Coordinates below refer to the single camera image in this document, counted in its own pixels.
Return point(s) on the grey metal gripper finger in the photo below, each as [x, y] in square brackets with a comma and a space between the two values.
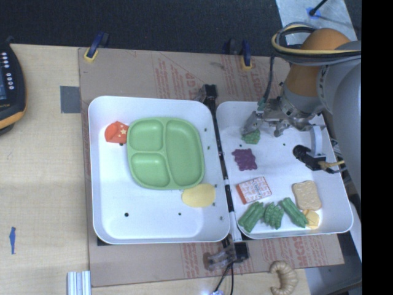
[281, 129]
[251, 123]

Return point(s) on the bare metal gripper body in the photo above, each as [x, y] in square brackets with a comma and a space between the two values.
[288, 112]

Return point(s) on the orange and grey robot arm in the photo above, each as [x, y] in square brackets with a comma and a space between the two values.
[340, 97]

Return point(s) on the green grapes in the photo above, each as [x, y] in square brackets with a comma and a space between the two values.
[251, 137]

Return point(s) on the purple grapes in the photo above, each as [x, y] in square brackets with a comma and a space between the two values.
[244, 159]

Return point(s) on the white plastic tray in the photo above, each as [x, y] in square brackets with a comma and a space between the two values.
[147, 217]
[282, 171]

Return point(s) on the thin black and white rod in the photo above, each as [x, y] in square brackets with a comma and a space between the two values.
[221, 161]

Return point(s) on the orange and white packet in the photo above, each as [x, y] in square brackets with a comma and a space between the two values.
[254, 190]

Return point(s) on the beige bread slice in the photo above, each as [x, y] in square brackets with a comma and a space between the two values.
[306, 195]

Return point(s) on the green divided plate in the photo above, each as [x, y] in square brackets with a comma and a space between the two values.
[181, 152]

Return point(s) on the yellow oval toy food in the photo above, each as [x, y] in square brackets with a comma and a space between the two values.
[199, 195]

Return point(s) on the brown cardboard board red print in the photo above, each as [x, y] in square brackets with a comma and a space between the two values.
[138, 72]

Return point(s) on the orange toy with yellow stars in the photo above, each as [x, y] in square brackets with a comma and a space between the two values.
[114, 132]

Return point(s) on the beige croissant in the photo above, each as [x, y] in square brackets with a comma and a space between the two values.
[288, 275]

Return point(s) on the black cylinder on white bracket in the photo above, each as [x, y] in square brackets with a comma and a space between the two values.
[308, 157]

